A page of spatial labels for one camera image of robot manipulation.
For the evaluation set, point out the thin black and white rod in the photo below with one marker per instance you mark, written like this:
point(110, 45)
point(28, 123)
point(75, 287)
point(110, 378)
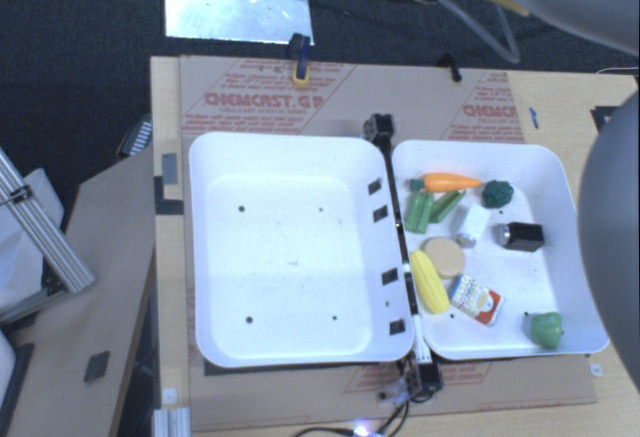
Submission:
point(401, 235)

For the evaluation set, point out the black box with silver end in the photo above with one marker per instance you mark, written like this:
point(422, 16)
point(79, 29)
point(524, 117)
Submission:
point(522, 236)

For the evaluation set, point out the brown cardboard board red print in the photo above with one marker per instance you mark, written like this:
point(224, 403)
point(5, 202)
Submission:
point(415, 95)

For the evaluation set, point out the yellow corn cob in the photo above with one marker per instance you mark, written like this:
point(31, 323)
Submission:
point(430, 282)

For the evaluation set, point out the white bottle with silver cap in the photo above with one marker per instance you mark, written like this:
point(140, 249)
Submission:
point(474, 224)

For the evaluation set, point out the slim green ridged vegetable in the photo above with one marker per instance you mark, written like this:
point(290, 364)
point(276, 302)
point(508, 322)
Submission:
point(447, 206)

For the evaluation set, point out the tan round biscuit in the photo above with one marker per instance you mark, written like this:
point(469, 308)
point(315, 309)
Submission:
point(444, 256)

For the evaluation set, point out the green bell pepper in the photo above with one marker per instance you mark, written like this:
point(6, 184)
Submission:
point(546, 330)

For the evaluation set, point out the white plastic tray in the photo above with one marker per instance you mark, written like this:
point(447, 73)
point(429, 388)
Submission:
point(290, 250)
point(520, 275)

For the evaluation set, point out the white carton with red print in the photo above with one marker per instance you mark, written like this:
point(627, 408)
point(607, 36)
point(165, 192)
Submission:
point(475, 300)

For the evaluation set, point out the wide green ridged vegetable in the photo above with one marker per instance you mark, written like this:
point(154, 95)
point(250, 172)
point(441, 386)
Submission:
point(419, 212)

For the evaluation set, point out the orange carrot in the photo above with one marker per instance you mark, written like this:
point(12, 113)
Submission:
point(447, 182)

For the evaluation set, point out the green broccoli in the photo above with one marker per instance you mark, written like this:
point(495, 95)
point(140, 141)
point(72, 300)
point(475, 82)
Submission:
point(497, 194)

